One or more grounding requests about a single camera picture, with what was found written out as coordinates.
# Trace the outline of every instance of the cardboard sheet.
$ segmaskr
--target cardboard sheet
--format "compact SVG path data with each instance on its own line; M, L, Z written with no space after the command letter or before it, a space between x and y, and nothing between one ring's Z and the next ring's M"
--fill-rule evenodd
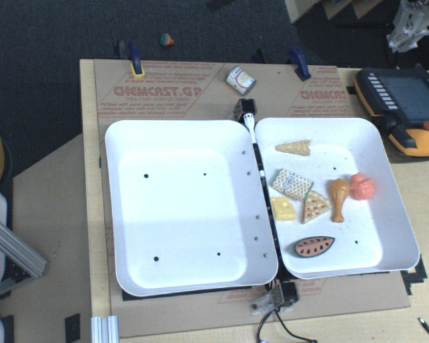
M226 78L236 64L143 61L145 77L133 79L128 61L94 60L112 314L120 336L182 332L255 324L250 302L264 287L170 297L124 299L114 272L114 236L104 135L122 119L227 119L239 98L255 99L256 120L266 117L351 116L335 66L309 66L301 81L294 65L240 64L257 83L241 96ZM284 319L397 309L410 306L400 272L297 280L300 301Z

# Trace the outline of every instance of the pen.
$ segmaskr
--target pen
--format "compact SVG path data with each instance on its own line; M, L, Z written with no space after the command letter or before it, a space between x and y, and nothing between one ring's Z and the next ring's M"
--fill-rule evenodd
M418 317L418 320L420 321L420 323L423 326L424 330L429 334L429 325L428 325L428 323L426 323L422 317Z

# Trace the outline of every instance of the tray with toy food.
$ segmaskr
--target tray with toy food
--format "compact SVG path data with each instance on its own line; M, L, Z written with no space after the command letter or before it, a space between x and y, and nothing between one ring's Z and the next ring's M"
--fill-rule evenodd
M418 262L369 121L269 118L252 134L232 120L123 120L105 144L116 276L134 296Z

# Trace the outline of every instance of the toy chicken drumstick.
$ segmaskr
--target toy chicken drumstick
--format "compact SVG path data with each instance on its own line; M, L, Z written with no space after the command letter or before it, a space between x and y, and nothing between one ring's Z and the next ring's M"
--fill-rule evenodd
M346 200L346 197L350 193L350 183L344 179L336 179L330 183L329 194L334 201L334 214L332 216L332 221L334 222L344 222L345 219L342 215L342 205Z

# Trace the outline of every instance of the yellow cheese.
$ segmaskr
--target yellow cheese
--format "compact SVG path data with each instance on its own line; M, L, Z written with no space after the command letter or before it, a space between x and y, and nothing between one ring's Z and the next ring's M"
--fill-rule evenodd
M295 220L294 207L287 197L271 197L273 216L277 221Z

